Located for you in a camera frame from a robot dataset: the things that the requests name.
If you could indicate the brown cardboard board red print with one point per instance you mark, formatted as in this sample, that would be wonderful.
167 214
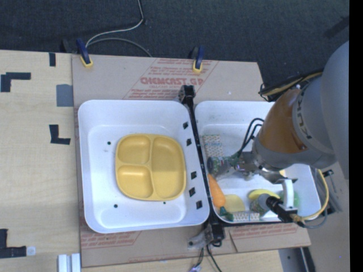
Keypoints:
113 78

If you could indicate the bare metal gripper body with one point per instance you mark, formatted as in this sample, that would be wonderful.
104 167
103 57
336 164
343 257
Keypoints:
249 166

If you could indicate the yellow divided plate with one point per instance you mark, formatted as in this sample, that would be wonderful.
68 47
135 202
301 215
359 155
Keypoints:
150 167

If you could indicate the orange patterned packet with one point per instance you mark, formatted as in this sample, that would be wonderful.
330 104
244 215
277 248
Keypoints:
246 216
213 146

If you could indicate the green patterned can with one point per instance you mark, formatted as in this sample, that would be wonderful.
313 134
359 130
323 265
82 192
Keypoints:
219 166

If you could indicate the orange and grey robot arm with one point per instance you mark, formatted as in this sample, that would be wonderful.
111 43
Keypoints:
312 129

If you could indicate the white plastic tray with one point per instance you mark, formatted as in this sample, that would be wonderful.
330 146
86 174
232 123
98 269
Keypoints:
96 163
227 118

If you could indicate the orange carrot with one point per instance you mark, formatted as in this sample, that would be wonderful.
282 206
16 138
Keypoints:
217 193

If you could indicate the thin black rod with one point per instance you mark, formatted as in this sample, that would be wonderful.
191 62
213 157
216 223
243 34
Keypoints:
198 143

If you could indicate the black cylinder on white bracket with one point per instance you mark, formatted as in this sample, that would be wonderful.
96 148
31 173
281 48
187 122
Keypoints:
283 208

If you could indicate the small green printed can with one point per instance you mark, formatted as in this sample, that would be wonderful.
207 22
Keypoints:
257 206

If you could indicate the yellow banana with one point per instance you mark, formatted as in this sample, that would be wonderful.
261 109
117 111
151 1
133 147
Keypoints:
261 193

